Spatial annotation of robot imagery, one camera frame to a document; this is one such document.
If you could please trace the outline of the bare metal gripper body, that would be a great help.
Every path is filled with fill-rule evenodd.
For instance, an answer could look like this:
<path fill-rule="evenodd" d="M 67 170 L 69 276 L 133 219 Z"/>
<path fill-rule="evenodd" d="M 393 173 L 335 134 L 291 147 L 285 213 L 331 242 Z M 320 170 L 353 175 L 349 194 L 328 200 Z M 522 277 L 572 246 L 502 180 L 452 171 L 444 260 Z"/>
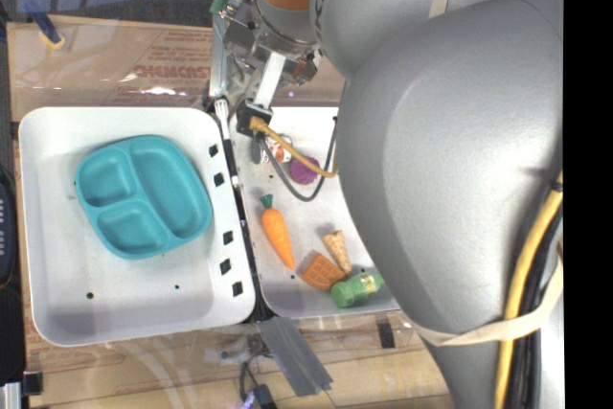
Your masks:
<path fill-rule="evenodd" d="M 299 34 L 293 28 L 284 34 L 266 18 L 258 0 L 227 0 L 220 15 L 227 21 L 224 47 L 238 63 L 262 71 L 269 56 L 277 53 L 285 57 L 284 83 L 302 85 L 317 75 L 321 53 L 302 24 Z"/>

